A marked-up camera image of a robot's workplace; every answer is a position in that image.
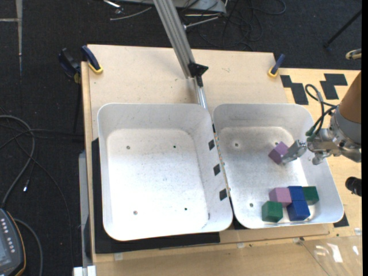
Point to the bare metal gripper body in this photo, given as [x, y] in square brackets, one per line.
[325, 142]

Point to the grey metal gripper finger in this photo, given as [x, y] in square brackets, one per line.
[318, 158]
[294, 151]

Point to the purple cube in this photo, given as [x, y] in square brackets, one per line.
[276, 153]
[279, 195]

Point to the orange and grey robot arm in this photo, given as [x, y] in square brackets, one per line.
[352, 105]

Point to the green cube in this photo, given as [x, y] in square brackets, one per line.
[271, 211]
[311, 195]

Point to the blue cube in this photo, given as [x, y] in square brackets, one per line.
[298, 211]
[296, 193]

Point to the white plastic tray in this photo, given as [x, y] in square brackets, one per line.
[253, 171]
[155, 171]

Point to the pale wood board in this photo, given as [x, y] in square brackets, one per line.
[143, 76]

